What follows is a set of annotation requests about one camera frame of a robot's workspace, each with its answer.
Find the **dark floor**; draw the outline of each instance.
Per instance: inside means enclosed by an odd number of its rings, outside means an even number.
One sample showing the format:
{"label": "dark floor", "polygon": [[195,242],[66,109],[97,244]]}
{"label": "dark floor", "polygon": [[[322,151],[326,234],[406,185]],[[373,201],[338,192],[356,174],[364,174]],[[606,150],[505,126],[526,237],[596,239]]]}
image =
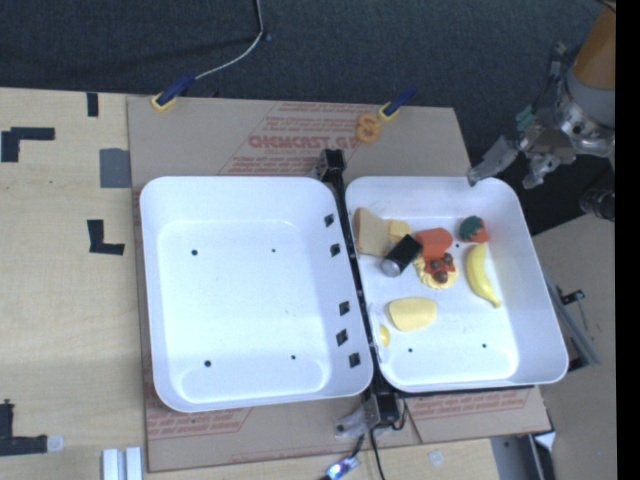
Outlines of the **dark floor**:
{"label": "dark floor", "polygon": [[[541,90],[560,40],[576,48],[595,0],[261,0],[270,41],[194,85],[190,96],[453,107],[472,164]],[[242,53],[257,33],[252,0],[0,0],[0,86],[155,94],[186,72]],[[0,109],[0,127],[2,109]],[[579,158],[522,189],[502,176],[532,234],[580,215],[606,160]]]}

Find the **black cable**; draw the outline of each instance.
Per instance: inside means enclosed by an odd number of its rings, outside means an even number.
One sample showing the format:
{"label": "black cable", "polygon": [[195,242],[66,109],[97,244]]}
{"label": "black cable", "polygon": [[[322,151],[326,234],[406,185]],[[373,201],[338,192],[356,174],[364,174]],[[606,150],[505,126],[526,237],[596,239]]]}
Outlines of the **black cable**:
{"label": "black cable", "polygon": [[395,424],[391,425],[391,428],[396,432],[402,430],[404,428],[404,424],[407,422],[407,416],[409,415],[409,407],[407,406],[407,401],[402,401],[404,407],[402,409],[402,417],[400,418],[400,424],[396,427]]}
{"label": "black cable", "polygon": [[358,438],[358,442],[356,443],[356,447],[354,448],[354,450],[351,453],[351,455],[349,456],[349,458],[353,459],[356,455],[358,455],[358,452],[362,449],[362,443],[364,443],[364,434],[362,434]]}
{"label": "black cable", "polygon": [[373,448],[373,453],[376,456],[376,464],[378,465],[378,473],[380,473],[380,478],[382,480],[386,480],[384,477],[384,473],[382,472],[382,464],[380,463],[380,455],[378,454],[378,445],[376,444],[376,437],[373,435],[376,427],[373,427],[369,430],[369,439],[371,440],[371,447]]}
{"label": "black cable", "polygon": [[258,43],[260,42],[260,40],[263,38],[263,36],[265,34],[265,29],[264,29],[264,22],[262,20],[262,9],[261,9],[260,0],[252,0],[252,2],[253,2],[253,7],[254,7],[255,12],[256,12],[256,18],[257,18],[257,21],[258,21],[258,28],[259,28],[258,35],[254,39],[253,43],[251,43],[249,48],[247,48],[241,55],[239,55],[235,59],[230,60],[229,62],[226,62],[225,64],[222,64],[221,66],[217,66],[215,68],[212,68],[212,69],[209,69],[207,71],[204,71],[204,72],[200,73],[199,75],[196,75],[196,77],[195,77],[196,80],[200,80],[201,78],[207,77],[209,75],[212,75],[213,73],[217,73],[218,71],[222,71],[223,69],[226,69],[229,66],[232,66],[236,62],[239,62],[242,59],[244,59],[247,55],[249,55],[256,48],[256,46],[258,45]]}

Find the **black can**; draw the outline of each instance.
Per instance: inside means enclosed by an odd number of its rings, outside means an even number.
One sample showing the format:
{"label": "black can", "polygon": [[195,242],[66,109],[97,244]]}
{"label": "black can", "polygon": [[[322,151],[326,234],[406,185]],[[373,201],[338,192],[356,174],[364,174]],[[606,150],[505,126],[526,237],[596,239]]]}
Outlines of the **black can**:
{"label": "black can", "polygon": [[405,235],[384,257],[380,268],[389,277],[397,277],[420,254],[420,251],[422,251],[420,242],[411,235]]}

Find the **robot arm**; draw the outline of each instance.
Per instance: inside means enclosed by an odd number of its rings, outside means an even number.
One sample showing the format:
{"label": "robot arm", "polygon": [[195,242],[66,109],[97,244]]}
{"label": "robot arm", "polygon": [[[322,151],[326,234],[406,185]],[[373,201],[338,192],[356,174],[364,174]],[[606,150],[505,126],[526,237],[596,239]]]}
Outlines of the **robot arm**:
{"label": "robot arm", "polygon": [[[504,136],[469,170],[471,185],[504,171],[522,153],[529,161],[523,185],[530,189],[578,154],[609,157],[615,148],[616,2],[604,4],[574,58],[557,44],[540,96],[516,116],[519,139]],[[553,101],[544,106],[550,94]]]}

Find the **yellow banana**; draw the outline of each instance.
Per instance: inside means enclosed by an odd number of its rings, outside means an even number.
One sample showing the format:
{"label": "yellow banana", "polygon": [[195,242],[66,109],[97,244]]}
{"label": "yellow banana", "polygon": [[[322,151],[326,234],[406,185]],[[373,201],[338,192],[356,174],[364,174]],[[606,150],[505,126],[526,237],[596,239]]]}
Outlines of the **yellow banana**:
{"label": "yellow banana", "polygon": [[487,299],[495,307],[502,305],[502,302],[496,297],[493,286],[487,277],[485,270],[485,260],[487,258],[487,244],[481,243],[474,245],[467,256],[467,279],[474,293],[483,299]]}

